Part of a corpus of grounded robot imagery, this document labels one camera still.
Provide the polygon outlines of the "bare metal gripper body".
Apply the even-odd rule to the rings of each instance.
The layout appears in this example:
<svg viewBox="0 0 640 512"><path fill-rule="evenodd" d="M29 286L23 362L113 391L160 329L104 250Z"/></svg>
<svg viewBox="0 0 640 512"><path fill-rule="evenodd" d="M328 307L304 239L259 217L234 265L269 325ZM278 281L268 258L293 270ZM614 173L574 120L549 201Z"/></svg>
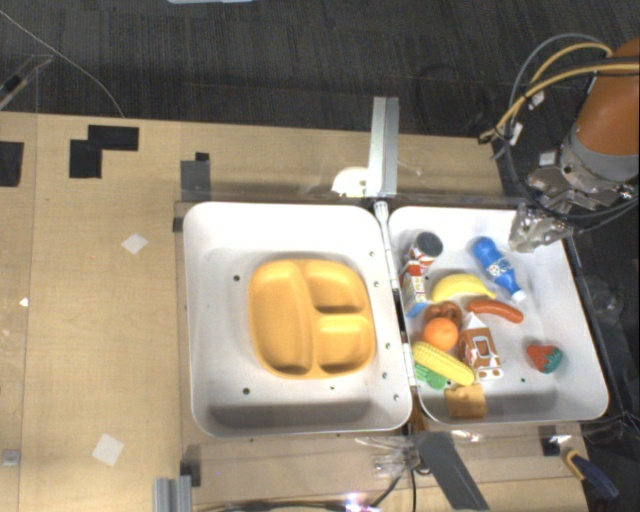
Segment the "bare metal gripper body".
<svg viewBox="0 0 640 512"><path fill-rule="evenodd" d="M575 208L600 213L618 206L635 178L635 158L614 158L591 167L578 161L541 166L525 183L537 192L537 207L544 214L569 216Z"/></svg>

